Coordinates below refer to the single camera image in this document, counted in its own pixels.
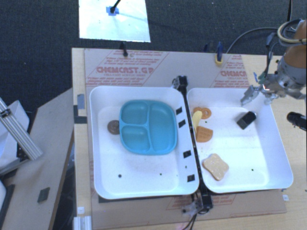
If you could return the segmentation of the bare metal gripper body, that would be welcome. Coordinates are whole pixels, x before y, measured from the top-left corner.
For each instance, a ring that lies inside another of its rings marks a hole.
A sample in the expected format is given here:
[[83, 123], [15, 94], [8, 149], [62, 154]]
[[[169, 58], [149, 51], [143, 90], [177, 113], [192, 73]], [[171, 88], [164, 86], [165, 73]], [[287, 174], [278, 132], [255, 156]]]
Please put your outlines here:
[[260, 92], [267, 98], [285, 97], [286, 95], [297, 100], [306, 98], [301, 90], [306, 86], [306, 81], [291, 78], [285, 74], [268, 74], [260, 84]]

